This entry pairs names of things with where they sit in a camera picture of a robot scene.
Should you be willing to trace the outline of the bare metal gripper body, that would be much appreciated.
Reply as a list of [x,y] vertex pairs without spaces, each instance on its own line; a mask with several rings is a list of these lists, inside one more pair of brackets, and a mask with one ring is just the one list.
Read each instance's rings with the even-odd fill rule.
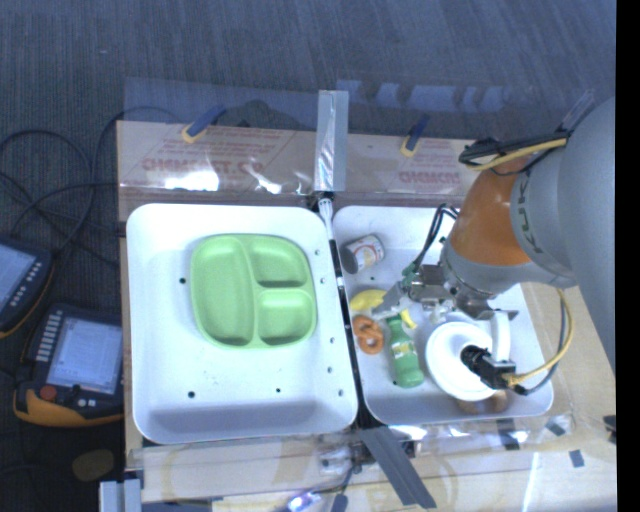
[[506,267],[476,263],[423,265],[412,280],[409,297],[415,302],[447,304],[474,320],[489,320],[489,305],[517,284]]

